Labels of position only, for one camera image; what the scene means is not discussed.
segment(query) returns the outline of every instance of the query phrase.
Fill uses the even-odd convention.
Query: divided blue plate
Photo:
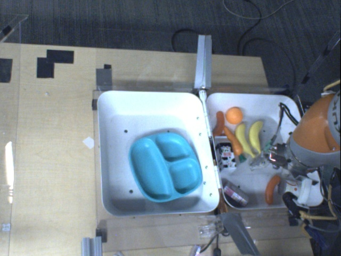
[[[154,202],[183,197],[202,182],[193,149],[176,133],[159,133],[137,140],[130,148],[129,162],[140,191]]]

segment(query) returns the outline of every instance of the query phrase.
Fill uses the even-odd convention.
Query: black carpet
[[[288,0],[250,1],[266,16]],[[258,17],[251,3],[225,3],[237,14]],[[196,52],[197,34],[210,34],[215,54],[237,55],[239,43],[240,54],[262,57],[270,87],[290,92],[340,30],[340,0],[296,0],[246,34],[257,20],[233,16],[223,0],[0,0],[0,14],[0,26],[1,16],[28,14],[21,40],[31,44]],[[339,73],[340,45],[300,97],[315,101]]]

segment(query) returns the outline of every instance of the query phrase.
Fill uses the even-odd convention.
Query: yellow banana
[[[260,154],[261,153],[261,143],[259,142],[259,132],[263,128],[263,122],[254,122],[249,130],[249,140],[251,146]]]
[[[252,158],[254,158],[255,154],[252,153],[251,147],[245,138],[245,129],[246,129],[245,124],[241,123],[237,126],[235,134],[240,144],[243,146],[244,153],[247,153]]]

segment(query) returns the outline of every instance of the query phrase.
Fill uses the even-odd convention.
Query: wooden table
[[[47,49],[74,51],[74,63],[55,63],[54,78],[37,78],[37,58],[46,57]],[[101,204],[96,201],[94,149],[83,143],[94,138],[96,69],[111,65],[114,85],[188,85],[194,81],[196,55],[2,44],[0,58],[6,56],[13,58],[12,81],[0,83],[1,113],[8,115],[0,127],[12,132],[6,139],[14,138],[15,179],[11,230],[1,232],[4,246],[0,255],[81,255],[82,238],[95,236],[96,210]],[[213,55],[212,81],[238,91],[267,88],[260,58]],[[0,140],[2,149],[6,139]],[[245,213],[243,218],[252,226],[250,234],[263,255],[312,255],[301,230],[288,226],[285,210]],[[171,225],[172,217],[166,219]],[[122,231],[116,242],[139,233],[134,244],[125,242],[122,246],[124,256],[188,255],[193,242],[208,242],[198,239],[197,225],[192,225],[191,219],[190,230],[185,233],[188,240],[181,246],[151,247],[153,241],[148,230],[143,231],[143,223],[129,230],[118,223]],[[167,238],[176,232],[160,234]],[[220,241],[223,255],[239,255],[230,237]],[[113,254],[108,250],[103,255]]]

